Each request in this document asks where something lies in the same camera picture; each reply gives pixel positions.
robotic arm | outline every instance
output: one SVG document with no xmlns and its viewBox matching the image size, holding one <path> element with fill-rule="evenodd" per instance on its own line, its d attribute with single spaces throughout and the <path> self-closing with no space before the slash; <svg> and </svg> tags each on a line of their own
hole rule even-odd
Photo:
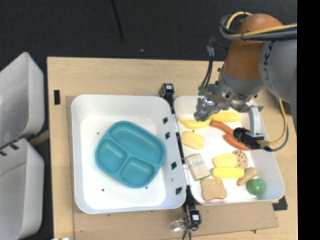
<svg viewBox="0 0 320 240">
<path fill-rule="evenodd" d="M 240 26 L 236 31 L 230 30 L 238 17 L 242 17 Z M 297 25 L 283 25 L 263 13 L 237 12 L 221 19 L 220 32 L 232 42 L 214 84 L 208 84 L 214 57 L 214 50 L 208 45 L 209 68 L 199 89 L 204 96 L 197 101 L 194 118 L 205 121 L 228 108 L 248 112 L 250 130 L 237 128 L 233 135 L 251 149 L 264 148 L 259 115 L 263 107 L 249 106 L 247 102 L 266 87 L 280 102 L 291 105 L 297 131 Z"/>
</svg>

green ball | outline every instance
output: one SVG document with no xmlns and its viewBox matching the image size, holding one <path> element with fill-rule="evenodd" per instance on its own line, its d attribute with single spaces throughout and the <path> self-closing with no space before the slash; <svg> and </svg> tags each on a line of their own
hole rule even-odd
<svg viewBox="0 0 320 240">
<path fill-rule="evenodd" d="M 260 178 L 254 178 L 246 183 L 249 193 L 254 196 L 261 196 L 266 192 L 266 183 Z"/>
</svg>

blue plate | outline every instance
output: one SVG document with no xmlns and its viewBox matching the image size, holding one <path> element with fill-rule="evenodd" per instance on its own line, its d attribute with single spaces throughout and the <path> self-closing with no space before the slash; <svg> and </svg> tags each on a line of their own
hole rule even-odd
<svg viewBox="0 0 320 240">
<path fill-rule="evenodd" d="M 164 163 L 162 141 L 129 122 L 114 123 L 95 150 L 95 161 L 106 174 L 132 188 L 148 185 Z"/>
</svg>

black hole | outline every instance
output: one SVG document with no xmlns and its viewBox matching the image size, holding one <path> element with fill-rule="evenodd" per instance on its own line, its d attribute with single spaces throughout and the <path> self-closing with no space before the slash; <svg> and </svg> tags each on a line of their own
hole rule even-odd
<svg viewBox="0 0 320 240">
<path fill-rule="evenodd" d="M 171 164 L 171 169 L 173 170 L 174 168 L 176 168 L 177 167 L 177 163 L 176 162 L 173 162 L 172 164 Z"/>
<path fill-rule="evenodd" d="M 59 105 L 61 103 L 60 101 L 60 90 L 54 90 L 54 105 Z"/>
<path fill-rule="evenodd" d="M 176 188 L 176 189 L 175 189 L 175 194 L 176 194 L 176 195 L 180 194 L 181 190 L 182 190 L 182 187 Z"/>
<path fill-rule="evenodd" d="M 14 150 L 18 150 L 18 149 L 19 149 L 19 147 L 16 146 L 15 144 L 11 144 L 10 147 L 11 147 L 12 149 L 14 149 Z"/>
</svg>

table surface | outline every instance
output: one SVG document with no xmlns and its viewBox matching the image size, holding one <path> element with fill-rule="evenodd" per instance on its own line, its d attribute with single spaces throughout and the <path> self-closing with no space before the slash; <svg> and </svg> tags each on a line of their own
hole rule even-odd
<svg viewBox="0 0 320 240">
<path fill-rule="evenodd" d="M 216 69 L 222 65 L 222 61 L 214 62 L 212 83 L 218 79 Z M 77 209 L 71 177 L 67 99 L 81 94 L 156 95 L 163 83 L 173 84 L 176 97 L 197 95 L 207 68 L 207 61 L 194 60 L 47 58 L 55 238 L 101 239 L 101 236 L 108 234 L 108 239 L 181 239 L 182 234 L 169 232 L 167 225 L 177 219 L 176 216 L 182 212 L 180 209 L 111 215 L 88 215 Z M 277 139 L 282 134 L 283 120 L 275 97 L 263 89 L 255 102 L 264 106 L 261 115 L 269 139 Z M 289 140 L 283 149 L 275 153 L 275 158 L 285 185 L 288 210 L 274 212 L 269 202 L 210 207 L 198 205 L 202 224 L 192 233 L 192 239 L 298 239 L 297 135 L 290 113 L 287 114 L 287 121 Z"/>
</svg>

